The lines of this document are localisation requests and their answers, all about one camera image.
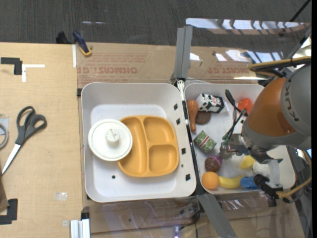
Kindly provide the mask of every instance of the scissors handle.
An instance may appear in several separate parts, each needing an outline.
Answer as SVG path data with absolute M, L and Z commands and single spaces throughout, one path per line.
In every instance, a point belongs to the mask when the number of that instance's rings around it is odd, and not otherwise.
M 25 118 L 24 124 L 20 125 L 20 120 L 23 114 L 27 111 L 31 110 L 31 112 Z M 43 123 L 37 127 L 35 124 L 38 121 L 42 121 Z M 18 145 L 23 145 L 23 143 L 35 132 L 44 129 L 47 126 L 46 118 L 43 115 L 36 115 L 35 109 L 32 106 L 27 106 L 23 108 L 17 116 L 16 125 L 18 127 L 18 138 L 15 143 Z

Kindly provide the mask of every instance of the yellow divided plate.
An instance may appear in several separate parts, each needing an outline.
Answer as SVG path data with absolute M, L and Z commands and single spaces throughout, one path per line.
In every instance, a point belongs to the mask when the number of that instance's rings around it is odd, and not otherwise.
M 157 116 L 130 116 L 120 120 L 130 130 L 130 153 L 118 161 L 132 177 L 156 177 L 173 172 L 179 162 L 178 144 L 172 124 Z

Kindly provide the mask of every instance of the orange fruit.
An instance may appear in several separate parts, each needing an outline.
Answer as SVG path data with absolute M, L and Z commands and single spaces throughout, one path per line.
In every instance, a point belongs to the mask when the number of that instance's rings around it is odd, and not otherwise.
M 215 189 L 219 185 L 219 176 L 215 172 L 206 172 L 202 176 L 202 185 L 206 189 Z

